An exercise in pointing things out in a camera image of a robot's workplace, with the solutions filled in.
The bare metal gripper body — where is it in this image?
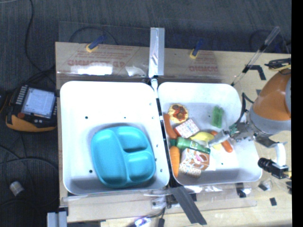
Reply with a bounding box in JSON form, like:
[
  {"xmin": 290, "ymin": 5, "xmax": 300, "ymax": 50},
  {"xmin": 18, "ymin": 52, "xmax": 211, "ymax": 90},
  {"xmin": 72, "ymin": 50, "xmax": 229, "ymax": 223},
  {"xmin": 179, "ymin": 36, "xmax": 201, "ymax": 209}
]
[{"xmin": 229, "ymin": 122, "xmax": 258, "ymax": 143}]

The orange toy sausage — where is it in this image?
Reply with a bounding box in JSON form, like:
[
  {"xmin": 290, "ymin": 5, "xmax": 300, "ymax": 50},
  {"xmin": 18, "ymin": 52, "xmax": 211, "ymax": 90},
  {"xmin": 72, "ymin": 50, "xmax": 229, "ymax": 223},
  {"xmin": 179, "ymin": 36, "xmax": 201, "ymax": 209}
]
[
  {"xmin": 210, "ymin": 130, "xmax": 234, "ymax": 154},
  {"xmin": 163, "ymin": 113, "xmax": 178, "ymax": 140}
]

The yellow banana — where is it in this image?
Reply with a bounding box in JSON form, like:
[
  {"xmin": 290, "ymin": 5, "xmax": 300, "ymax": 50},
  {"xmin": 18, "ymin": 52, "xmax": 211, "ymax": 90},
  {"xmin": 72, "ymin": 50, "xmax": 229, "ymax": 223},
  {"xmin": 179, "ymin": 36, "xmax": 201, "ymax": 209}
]
[{"xmin": 189, "ymin": 131, "xmax": 223, "ymax": 151}]

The green toy vegetable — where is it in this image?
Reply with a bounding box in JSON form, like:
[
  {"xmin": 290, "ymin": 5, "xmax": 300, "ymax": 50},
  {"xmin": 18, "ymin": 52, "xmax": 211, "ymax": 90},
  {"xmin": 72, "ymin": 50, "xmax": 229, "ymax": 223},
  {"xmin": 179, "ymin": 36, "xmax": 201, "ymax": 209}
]
[{"xmin": 211, "ymin": 105, "xmax": 224, "ymax": 129}]

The green bottle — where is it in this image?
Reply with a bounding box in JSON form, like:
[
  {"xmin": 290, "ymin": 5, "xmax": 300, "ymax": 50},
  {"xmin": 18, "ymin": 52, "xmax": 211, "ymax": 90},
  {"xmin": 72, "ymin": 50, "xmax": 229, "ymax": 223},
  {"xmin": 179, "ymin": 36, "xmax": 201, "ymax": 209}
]
[{"xmin": 169, "ymin": 136, "xmax": 211, "ymax": 155}]

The pink and white small carton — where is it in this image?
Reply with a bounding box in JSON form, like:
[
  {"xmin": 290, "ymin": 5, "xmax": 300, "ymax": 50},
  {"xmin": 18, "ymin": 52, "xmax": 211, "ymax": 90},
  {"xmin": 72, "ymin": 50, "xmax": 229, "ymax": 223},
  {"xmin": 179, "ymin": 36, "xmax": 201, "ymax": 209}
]
[{"xmin": 174, "ymin": 118, "xmax": 200, "ymax": 139}]

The white and brown printed carton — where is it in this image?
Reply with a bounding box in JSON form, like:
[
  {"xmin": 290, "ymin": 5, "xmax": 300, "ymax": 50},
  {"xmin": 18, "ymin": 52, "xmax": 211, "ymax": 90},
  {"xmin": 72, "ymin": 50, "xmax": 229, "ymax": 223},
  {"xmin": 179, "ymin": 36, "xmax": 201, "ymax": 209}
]
[{"xmin": 178, "ymin": 148, "xmax": 211, "ymax": 178}]

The white plastic tray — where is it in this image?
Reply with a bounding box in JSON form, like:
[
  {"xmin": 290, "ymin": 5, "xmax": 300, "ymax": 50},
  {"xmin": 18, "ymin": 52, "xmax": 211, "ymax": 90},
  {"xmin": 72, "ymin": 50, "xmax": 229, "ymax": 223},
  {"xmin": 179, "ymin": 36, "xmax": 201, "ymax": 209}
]
[
  {"xmin": 59, "ymin": 80, "xmax": 171, "ymax": 196},
  {"xmin": 157, "ymin": 81, "xmax": 263, "ymax": 187}
]

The orange carrot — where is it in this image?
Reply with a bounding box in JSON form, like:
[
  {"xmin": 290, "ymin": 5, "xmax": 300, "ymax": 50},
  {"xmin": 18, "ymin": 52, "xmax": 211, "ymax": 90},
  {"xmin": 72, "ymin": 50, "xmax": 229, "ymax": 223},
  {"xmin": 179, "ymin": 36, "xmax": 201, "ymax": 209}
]
[{"xmin": 169, "ymin": 145, "xmax": 181, "ymax": 178}]

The round toy pizza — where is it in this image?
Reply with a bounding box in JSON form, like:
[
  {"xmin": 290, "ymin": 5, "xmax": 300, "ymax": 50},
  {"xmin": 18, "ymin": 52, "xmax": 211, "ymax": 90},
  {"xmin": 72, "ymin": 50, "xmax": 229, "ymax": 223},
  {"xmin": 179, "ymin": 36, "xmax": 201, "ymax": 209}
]
[{"xmin": 168, "ymin": 103, "xmax": 189, "ymax": 124}]

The blue divided plate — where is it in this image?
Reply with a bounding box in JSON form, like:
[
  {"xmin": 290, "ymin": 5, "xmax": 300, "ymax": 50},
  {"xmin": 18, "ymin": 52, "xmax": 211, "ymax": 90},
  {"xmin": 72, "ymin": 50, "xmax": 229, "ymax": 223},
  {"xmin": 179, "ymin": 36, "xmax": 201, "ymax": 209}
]
[{"xmin": 90, "ymin": 125, "xmax": 157, "ymax": 189}]

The brown cardboard board red print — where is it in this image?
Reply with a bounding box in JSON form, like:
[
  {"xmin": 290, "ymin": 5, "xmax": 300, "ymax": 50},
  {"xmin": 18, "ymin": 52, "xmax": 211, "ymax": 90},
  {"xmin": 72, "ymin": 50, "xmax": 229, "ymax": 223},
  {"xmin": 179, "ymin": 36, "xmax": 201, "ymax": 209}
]
[{"xmin": 54, "ymin": 41, "xmax": 292, "ymax": 223}]

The small grey metal cylinder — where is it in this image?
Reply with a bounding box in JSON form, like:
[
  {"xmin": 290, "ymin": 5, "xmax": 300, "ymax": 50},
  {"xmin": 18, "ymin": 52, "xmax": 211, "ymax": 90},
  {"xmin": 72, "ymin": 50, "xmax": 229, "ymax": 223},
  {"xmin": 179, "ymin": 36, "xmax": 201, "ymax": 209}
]
[{"xmin": 9, "ymin": 180, "xmax": 25, "ymax": 197}]

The black cylinder on white bracket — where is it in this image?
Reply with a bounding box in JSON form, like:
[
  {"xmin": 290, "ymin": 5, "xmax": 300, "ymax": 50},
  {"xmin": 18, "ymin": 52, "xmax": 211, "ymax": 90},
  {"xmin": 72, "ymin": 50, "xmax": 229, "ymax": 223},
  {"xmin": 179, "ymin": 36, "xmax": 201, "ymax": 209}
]
[{"xmin": 257, "ymin": 142, "xmax": 290, "ymax": 180}]

